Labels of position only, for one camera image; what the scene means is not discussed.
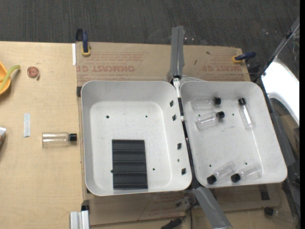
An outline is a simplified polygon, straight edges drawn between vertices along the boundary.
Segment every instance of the transparent plastic bottle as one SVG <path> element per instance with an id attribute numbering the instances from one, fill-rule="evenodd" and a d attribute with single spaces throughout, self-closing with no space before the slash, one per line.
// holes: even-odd
<path id="1" fill-rule="evenodd" d="M 69 142 L 77 141 L 77 134 L 69 134 L 67 132 L 44 132 L 42 133 L 42 145 L 68 145 Z"/>
<path id="2" fill-rule="evenodd" d="M 216 169 L 211 176 L 209 176 L 206 180 L 208 184 L 213 184 L 216 181 L 221 181 L 229 175 L 233 174 L 237 170 L 236 164 L 233 161 L 229 161 L 223 166 Z"/>
<path id="3" fill-rule="evenodd" d="M 239 114 L 243 120 L 246 129 L 251 129 L 254 125 L 253 119 L 250 115 L 249 109 L 244 98 L 238 99 L 239 103 Z"/>
<path id="4" fill-rule="evenodd" d="M 207 125 L 213 125 L 218 123 L 218 120 L 224 118 L 224 112 L 211 112 L 208 114 L 204 114 L 196 117 L 196 126 L 199 130 L 202 130 Z"/>
<path id="5" fill-rule="evenodd" d="M 238 182 L 240 180 L 257 179 L 262 176 L 262 172 L 262 167 L 259 164 L 254 164 L 232 175 L 231 180 L 233 182 Z"/>
<path id="6" fill-rule="evenodd" d="M 274 222 L 284 223 L 286 225 L 296 226 L 299 222 L 299 217 L 289 211 L 281 208 L 265 207 L 264 214 L 273 219 Z"/>
<path id="7" fill-rule="evenodd" d="M 214 105 L 220 105 L 221 99 L 215 97 L 213 99 L 206 98 L 193 98 L 191 100 L 191 106 L 193 110 L 213 109 Z"/>

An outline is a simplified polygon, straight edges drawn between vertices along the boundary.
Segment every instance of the yellow bowl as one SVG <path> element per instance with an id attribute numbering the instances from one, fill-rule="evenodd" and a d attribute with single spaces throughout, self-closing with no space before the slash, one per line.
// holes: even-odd
<path id="1" fill-rule="evenodd" d="M 0 78 L 5 77 L 7 73 L 7 70 L 5 69 L 5 67 L 3 66 L 3 64 L 0 62 Z M 6 92 L 6 90 L 8 90 L 8 88 L 10 87 L 10 78 L 8 79 L 8 81 L 5 83 L 4 88 L 2 89 L 2 91 L 0 92 L 0 95 L 4 94 Z"/>

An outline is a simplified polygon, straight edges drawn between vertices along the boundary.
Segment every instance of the wooden table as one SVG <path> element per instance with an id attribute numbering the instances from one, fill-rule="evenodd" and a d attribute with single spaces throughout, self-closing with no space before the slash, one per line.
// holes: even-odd
<path id="1" fill-rule="evenodd" d="M 80 143 L 42 147 L 42 132 L 80 133 L 77 75 L 72 44 L 0 42 L 0 61 L 9 69 L 11 87 L 0 96 L 0 126 L 7 138 L 0 147 L 0 228 L 68 229 L 69 213 L 80 211 L 82 172 Z M 27 68 L 40 71 L 39 80 Z M 30 113 L 30 136 L 23 137 L 23 114 Z M 281 203 L 289 208 L 282 192 Z M 262 209 L 226 212 L 234 228 L 287 228 L 264 217 Z M 160 228 L 169 219 L 104 225 L 95 228 Z M 194 214 L 195 225 L 210 228 L 207 218 Z M 184 222 L 180 228 L 190 228 Z"/>

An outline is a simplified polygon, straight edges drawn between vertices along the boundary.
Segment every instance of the blue clamp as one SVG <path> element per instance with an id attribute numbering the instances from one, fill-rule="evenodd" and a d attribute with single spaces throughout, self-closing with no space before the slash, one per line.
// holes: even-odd
<path id="1" fill-rule="evenodd" d="M 232 61 L 233 63 L 241 63 L 243 60 L 247 63 L 249 59 L 252 59 L 256 56 L 255 52 L 245 52 L 239 56 L 233 56 Z"/>
<path id="2" fill-rule="evenodd" d="M 76 31 L 76 41 L 82 41 L 81 54 L 83 56 L 90 55 L 90 47 L 88 46 L 88 34 L 87 31 L 83 31 L 81 28 L 78 28 Z"/>

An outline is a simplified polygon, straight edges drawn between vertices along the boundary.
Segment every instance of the white plastic tray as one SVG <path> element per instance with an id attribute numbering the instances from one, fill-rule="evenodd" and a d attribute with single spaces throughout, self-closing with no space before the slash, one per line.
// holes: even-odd
<path id="1" fill-rule="evenodd" d="M 172 85 L 91 81 L 82 87 L 81 103 L 85 181 L 91 193 L 109 196 L 188 188 L 192 174 Z M 148 189 L 113 189 L 113 139 L 145 141 Z M 181 149 L 177 148 L 178 143 L 182 144 Z"/>
<path id="2" fill-rule="evenodd" d="M 259 86 L 250 82 L 185 82 L 181 85 L 181 96 L 195 173 L 203 186 L 229 187 L 285 180 L 287 168 Z M 195 111 L 191 107 L 194 97 L 220 97 L 222 103 L 213 110 Z M 245 129 L 238 110 L 238 99 L 242 97 L 255 122 L 250 130 Z M 199 131 L 195 118 L 211 111 L 224 111 L 225 118 Z M 262 177 L 237 183 L 228 177 L 209 185 L 206 178 L 228 161 L 234 161 L 238 170 L 259 163 L 263 168 Z"/>

